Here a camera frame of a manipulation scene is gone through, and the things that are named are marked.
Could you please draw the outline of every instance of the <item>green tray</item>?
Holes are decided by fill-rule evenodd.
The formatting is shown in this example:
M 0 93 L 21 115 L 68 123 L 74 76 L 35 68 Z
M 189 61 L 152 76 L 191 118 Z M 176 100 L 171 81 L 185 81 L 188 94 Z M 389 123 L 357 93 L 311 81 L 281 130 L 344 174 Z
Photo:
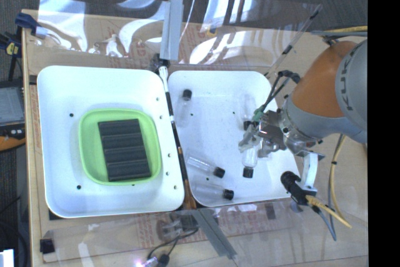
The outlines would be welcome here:
M 128 119 L 137 119 L 139 121 L 151 175 L 145 178 L 111 182 L 108 181 L 98 123 L 101 121 Z M 144 183 L 154 179 L 161 170 L 161 152 L 154 122 L 147 114 L 135 109 L 106 108 L 88 111 L 79 122 L 79 149 L 85 173 L 90 179 L 99 184 L 127 185 Z

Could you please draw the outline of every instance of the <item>green rounded container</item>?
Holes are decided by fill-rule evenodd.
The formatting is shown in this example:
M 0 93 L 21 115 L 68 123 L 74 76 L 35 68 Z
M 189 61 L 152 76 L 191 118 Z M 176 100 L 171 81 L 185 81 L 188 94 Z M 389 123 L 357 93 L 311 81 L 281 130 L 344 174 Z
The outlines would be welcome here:
M 129 119 L 137 119 L 139 121 L 151 175 L 145 178 L 111 182 L 108 180 L 98 123 L 101 121 Z M 154 179 L 161 170 L 161 152 L 156 126 L 147 114 L 139 110 L 102 108 L 88 111 L 79 122 L 79 149 L 86 175 L 99 184 L 127 185 L 145 183 Z

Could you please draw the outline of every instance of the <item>white tray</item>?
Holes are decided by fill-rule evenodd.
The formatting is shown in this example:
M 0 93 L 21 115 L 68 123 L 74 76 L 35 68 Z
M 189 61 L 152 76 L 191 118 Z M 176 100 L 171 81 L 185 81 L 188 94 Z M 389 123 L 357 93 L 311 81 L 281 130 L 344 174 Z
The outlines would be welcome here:
M 149 213 L 182 204 L 178 153 L 159 76 L 145 70 L 50 66 L 37 80 L 46 202 L 54 214 L 77 218 Z M 97 108 L 138 109 L 153 119 L 162 157 L 156 178 L 135 186 L 107 186 L 86 176 L 78 124 L 82 115 Z
M 262 74 L 255 71 L 176 71 L 168 83 L 174 110 L 177 110 L 182 92 L 185 89 L 192 91 L 190 123 L 183 128 L 177 127 L 184 155 L 189 149 L 197 150 L 226 170 L 220 179 L 187 168 L 189 184 L 194 186 L 203 181 L 234 191 L 231 201 L 222 197 L 219 200 L 204 199 L 193 193 L 199 203 L 215 207 L 289 197 L 281 183 L 281 175 L 287 170 L 296 174 L 299 171 L 288 150 L 259 158 L 253 178 L 242 176 L 242 154 L 238 150 L 244 132 L 241 99 L 245 95 L 253 97 L 253 105 L 248 106 L 253 111 L 265 102 L 271 85 Z M 276 102 L 271 101 L 268 108 L 276 110 Z

